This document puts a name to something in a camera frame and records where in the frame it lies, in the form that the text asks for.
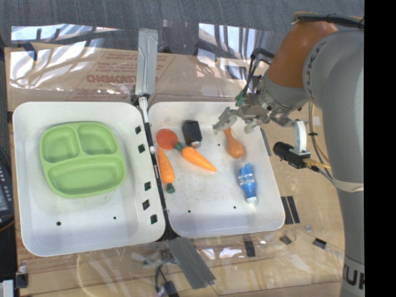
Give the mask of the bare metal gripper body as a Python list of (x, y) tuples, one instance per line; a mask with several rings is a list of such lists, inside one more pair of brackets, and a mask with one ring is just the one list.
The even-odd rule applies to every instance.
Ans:
[(299, 93), (247, 93), (236, 96), (236, 114), (244, 119), (255, 119), (258, 123), (273, 121), (280, 126), (289, 127), (292, 120), (289, 115), (299, 108)]

